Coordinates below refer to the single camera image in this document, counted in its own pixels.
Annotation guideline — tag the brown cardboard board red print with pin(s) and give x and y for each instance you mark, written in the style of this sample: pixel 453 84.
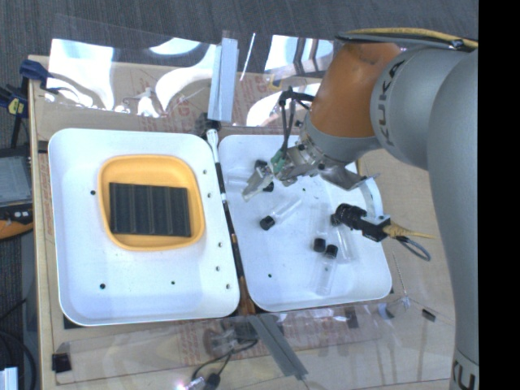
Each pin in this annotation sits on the brown cardboard board red print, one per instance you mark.
pixel 410 185

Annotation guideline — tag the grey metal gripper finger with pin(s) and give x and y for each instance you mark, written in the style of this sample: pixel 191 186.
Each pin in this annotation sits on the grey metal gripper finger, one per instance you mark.
pixel 265 180
pixel 252 184

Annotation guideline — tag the black ribbed rack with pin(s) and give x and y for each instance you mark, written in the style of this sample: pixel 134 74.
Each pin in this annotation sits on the black ribbed rack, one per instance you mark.
pixel 150 209

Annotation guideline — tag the orange bowl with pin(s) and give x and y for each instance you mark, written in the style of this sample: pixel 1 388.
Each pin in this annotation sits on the orange bowl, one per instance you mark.
pixel 150 169

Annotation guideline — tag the white plastic tray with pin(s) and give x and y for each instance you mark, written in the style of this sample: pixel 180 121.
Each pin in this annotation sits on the white plastic tray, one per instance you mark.
pixel 134 282
pixel 284 266

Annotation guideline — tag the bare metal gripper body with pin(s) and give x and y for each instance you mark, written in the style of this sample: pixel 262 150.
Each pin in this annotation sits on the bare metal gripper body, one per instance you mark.
pixel 302 161

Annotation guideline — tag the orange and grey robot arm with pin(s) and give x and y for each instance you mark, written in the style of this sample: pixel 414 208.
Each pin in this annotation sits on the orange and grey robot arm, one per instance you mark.
pixel 422 108

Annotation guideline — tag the clear bottle with black cap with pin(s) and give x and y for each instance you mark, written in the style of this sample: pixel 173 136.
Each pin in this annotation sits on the clear bottle with black cap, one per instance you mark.
pixel 267 222
pixel 343 244
pixel 331 251
pixel 319 244

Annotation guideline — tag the black cylinder on white bracket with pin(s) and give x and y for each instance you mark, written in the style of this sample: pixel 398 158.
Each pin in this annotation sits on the black cylinder on white bracket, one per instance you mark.
pixel 375 226

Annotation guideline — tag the thin black and white rod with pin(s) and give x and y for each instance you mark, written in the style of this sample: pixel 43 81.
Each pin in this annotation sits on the thin black and white rod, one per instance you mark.
pixel 228 213

